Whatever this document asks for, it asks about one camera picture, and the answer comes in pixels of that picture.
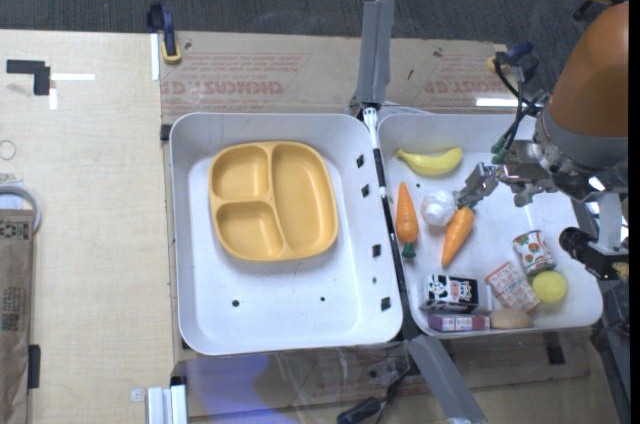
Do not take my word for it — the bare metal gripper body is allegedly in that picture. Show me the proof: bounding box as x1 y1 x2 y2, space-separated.
500 139 602 202

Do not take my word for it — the white plastic tray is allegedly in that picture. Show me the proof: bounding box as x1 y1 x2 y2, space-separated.
375 111 605 339
168 111 405 357

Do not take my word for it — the yellow banana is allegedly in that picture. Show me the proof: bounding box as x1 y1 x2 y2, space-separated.
395 145 464 178

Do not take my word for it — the white garlic bulb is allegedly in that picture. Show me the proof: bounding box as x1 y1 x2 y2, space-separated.
420 189 458 228

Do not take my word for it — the orange carrot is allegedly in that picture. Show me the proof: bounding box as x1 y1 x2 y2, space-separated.
394 181 420 260
440 204 477 269

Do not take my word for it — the white can with orange print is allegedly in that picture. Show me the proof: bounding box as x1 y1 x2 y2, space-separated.
512 229 557 277

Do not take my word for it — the white and orange packet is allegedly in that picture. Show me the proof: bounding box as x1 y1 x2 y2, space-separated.
483 261 543 315

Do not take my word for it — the yellow ball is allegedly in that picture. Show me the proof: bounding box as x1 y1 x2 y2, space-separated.
531 270 569 305

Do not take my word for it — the black and white cow carton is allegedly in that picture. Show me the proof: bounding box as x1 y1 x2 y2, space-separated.
423 273 480 315

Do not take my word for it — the tan bread roll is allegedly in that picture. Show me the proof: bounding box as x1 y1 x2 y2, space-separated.
489 307 535 331

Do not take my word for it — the pink box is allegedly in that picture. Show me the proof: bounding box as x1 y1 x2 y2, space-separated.
427 312 492 333

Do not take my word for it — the yellow divided plate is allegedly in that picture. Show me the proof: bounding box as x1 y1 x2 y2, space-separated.
207 140 340 263

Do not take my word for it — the brown cardboard board red print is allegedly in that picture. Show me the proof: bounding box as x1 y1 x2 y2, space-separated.
158 30 592 418

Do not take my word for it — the brown paper bag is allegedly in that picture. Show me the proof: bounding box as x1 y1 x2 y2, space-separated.
0 208 36 424

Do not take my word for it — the black cylinder on white bracket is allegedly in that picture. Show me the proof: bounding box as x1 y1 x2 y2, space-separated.
558 191 630 281

